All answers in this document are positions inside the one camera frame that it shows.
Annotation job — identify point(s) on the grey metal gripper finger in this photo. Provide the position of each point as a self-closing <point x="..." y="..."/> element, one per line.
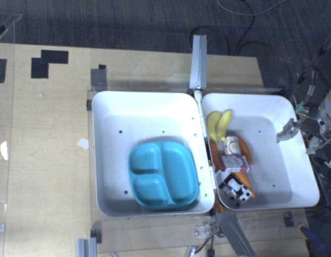
<point x="286" y="130"/>
<point x="315" y="146"/>

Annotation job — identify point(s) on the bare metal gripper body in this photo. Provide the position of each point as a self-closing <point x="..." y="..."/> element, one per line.
<point x="318" y="126"/>

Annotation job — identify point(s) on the white plastic tray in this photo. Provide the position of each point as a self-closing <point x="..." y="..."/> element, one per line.
<point x="278" y="170"/>
<point x="144" y="111"/>

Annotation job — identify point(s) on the orange-brown oblong toy food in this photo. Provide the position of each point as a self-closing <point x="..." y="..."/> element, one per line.
<point x="246" y="150"/>

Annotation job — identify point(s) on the white and orange can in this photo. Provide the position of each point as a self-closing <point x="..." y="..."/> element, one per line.
<point x="232" y="144"/>

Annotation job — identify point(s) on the purple carton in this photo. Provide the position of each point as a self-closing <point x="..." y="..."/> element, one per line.
<point x="235" y="163"/>

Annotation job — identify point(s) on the yellow banana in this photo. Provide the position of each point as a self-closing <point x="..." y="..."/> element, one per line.
<point x="220" y="123"/>

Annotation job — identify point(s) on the orange carrot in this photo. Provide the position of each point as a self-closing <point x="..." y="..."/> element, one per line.
<point x="244" y="182"/>

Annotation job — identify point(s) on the red-brown sausage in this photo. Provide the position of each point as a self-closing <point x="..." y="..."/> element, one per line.
<point x="214" y="157"/>

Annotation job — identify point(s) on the black and white carton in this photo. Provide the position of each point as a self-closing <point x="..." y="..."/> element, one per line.
<point x="233" y="190"/>

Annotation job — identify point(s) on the blue divided plate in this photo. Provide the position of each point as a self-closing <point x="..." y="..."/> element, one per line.
<point x="176" y="167"/>

